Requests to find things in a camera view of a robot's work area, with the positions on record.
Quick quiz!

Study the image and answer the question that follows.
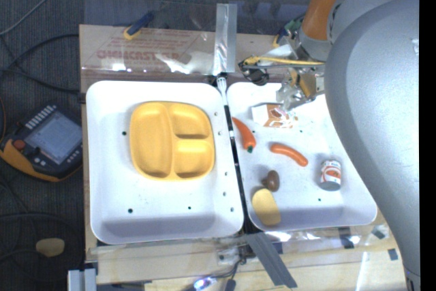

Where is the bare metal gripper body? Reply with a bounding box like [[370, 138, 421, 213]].
[[274, 29, 326, 101]]

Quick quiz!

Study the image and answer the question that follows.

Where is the white and orange carton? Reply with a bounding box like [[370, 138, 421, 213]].
[[251, 102, 299, 129]]

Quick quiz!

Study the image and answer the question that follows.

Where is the orange sausage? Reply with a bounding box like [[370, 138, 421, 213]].
[[269, 142, 309, 168]]

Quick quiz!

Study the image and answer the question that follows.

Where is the orange carrot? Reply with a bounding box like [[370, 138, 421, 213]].
[[231, 116, 258, 154]]

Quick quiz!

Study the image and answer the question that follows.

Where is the thin black and white rod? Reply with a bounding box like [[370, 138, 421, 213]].
[[216, 76, 252, 234]]

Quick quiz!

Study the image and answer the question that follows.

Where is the white and orange can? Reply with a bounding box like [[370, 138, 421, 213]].
[[319, 159, 343, 192]]

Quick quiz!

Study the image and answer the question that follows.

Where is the brown doughnut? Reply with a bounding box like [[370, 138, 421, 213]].
[[261, 169, 281, 193]]

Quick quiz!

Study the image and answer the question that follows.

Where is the white plastic tray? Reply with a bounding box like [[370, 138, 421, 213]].
[[84, 80, 245, 245], [225, 81, 379, 233]]

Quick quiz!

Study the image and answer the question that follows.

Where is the yellow bread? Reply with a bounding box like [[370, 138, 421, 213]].
[[251, 187, 282, 227]]

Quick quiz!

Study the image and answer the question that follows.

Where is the yellow divided plate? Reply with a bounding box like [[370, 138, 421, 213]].
[[129, 101, 217, 181]]

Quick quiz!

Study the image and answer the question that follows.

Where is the brown cardboard board red print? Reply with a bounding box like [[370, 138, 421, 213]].
[[78, 23, 400, 285]]

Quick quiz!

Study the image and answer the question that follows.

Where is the pale yellow oval toy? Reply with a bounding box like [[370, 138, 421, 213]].
[[35, 237, 66, 258]]

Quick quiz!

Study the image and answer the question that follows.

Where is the black cylinder on white bracket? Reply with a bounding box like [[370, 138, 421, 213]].
[[238, 56, 270, 87]]

